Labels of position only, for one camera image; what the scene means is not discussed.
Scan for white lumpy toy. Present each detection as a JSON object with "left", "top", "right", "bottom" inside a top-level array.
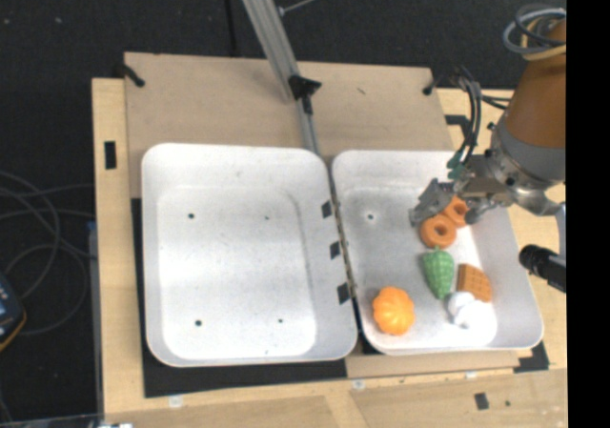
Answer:
[{"left": 446, "top": 291, "right": 499, "bottom": 331}]

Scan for orange pumpkin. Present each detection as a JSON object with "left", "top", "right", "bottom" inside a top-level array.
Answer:
[{"left": 371, "top": 285, "right": 417, "bottom": 337}]

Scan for green grapes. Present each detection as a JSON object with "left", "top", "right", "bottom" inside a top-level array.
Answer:
[{"left": 420, "top": 247, "right": 456, "bottom": 301}]

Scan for brown waffle biscuit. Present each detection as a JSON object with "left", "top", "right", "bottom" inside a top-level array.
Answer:
[{"left": 456, "top": 263, "right": 493, "bottom": 304}]

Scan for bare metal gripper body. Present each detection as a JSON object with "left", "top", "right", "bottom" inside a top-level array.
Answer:
[{"left": 451, "top": 151, "right": 564, "bottom": 218}]

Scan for small orange doughnut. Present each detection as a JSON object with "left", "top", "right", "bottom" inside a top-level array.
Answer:
[{"left": 444, "top": 196, "right": 471, "bottom": 229}]

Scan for black cylinder on white bracket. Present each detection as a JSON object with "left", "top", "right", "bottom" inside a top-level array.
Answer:
[{"left": 518, "top": 201, "right": 567, "bottom": 295}]

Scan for white plastic tray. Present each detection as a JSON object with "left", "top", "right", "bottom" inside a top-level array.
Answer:
[
  {"left": 330, "top": 149, "right": 545, "bottom": 357},
  {"left": 140, "top": 142, "right": 359, "bottom": 368}
]

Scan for large orange doughnut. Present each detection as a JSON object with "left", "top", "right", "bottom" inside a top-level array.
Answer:
[{"left": 419, "top": 214, "right": 458, "bottom": 251}]

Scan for pale brown flat board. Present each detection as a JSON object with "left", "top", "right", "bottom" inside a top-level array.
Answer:
[{"left": 123, "top": 51, "right": 523, "bottom": 379}]

